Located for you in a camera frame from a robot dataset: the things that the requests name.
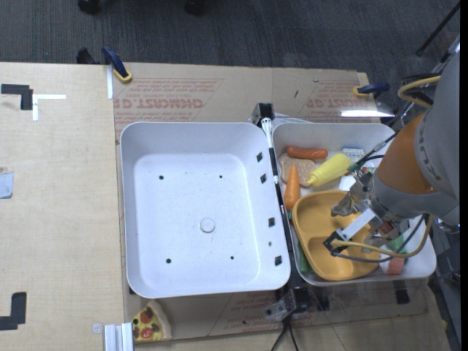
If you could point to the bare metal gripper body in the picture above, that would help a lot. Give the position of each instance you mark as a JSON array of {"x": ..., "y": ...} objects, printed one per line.
[{"x": 365, "y": 192}]

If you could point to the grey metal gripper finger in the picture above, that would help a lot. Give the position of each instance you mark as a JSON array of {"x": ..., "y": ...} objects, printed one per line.
[
  {"x": 374, "y": 237},
  {"x": 342, "y": 207}
]

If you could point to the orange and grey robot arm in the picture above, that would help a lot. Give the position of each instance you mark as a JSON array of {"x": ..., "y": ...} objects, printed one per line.
[{"x": 406, "y": 166}]

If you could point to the white packet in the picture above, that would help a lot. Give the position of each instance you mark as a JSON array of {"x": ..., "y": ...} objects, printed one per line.
[{"x": 346, "y": 183}]

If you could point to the yellow divided plate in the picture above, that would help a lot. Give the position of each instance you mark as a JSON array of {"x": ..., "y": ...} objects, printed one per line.
[{"x": 316, "y": 218}]

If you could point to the pink cube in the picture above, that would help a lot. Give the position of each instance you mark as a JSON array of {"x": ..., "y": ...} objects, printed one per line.
[{"x": 395, "y": 266}]

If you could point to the yellow squeeze bottle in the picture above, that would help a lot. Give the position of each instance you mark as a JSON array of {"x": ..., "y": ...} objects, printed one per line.
[{"x": 329, "y": 168}]

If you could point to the blue and white carton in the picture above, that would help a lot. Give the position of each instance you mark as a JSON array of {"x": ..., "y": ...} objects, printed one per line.
[{"x": 351, "y": 154}]

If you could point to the tan bread slice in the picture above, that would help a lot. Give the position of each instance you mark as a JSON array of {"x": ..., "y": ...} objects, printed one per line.
[{"x": 305, "y": 170}]

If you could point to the orange carrot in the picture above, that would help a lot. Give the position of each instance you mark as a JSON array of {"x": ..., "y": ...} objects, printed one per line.
[{"x": 292, "y": 190}]

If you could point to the orange sausage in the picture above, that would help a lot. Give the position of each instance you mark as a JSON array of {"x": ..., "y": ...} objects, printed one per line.
[{"x": 306, "y": 153}]

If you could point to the green vegetable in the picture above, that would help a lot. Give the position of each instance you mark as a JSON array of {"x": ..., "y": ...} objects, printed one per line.
[{"x": 303, "y": 262}]

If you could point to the white plastic tray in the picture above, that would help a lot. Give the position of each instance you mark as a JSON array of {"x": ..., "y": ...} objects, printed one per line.
[
  {"x": 329, "y": 134},
  {"x": 190, "y": 210}
]

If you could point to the brown cardboard board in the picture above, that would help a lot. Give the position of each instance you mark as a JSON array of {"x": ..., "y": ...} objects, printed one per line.
[{"x": 219, "y": 97}]

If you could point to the yellow pizza slice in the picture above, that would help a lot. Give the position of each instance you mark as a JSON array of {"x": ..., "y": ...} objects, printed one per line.
[{"x": 150, "y": 324}]

